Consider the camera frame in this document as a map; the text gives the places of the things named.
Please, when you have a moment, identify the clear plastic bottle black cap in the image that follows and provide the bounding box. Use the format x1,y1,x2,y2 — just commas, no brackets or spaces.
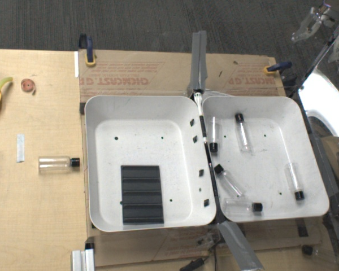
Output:
208,116,219,154
234,113,253,154
284,162,305,201
214,164,245,199
223,198,264,214

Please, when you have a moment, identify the thin black and white rod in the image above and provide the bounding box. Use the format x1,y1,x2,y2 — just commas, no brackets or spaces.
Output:
194,92,224,223

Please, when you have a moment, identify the brown cardboard board red print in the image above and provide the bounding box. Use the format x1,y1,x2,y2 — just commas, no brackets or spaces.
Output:
78,49,321,268

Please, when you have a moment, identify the white plastic tray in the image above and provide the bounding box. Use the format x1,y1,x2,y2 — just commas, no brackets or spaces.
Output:
201,95,331,224
84,95,218,233

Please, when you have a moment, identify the black ribbed rack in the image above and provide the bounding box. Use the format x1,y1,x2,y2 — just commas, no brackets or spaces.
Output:
120,165,165,225

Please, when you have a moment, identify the pink round biscuit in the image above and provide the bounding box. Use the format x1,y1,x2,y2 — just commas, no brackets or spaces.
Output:
20,78,37,93

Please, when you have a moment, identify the wide clear bottle black cap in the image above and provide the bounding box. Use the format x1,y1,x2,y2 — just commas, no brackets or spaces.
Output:
38,155,81,175

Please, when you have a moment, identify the black block with wires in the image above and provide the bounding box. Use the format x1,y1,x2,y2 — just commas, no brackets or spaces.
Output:
180,257,205,271

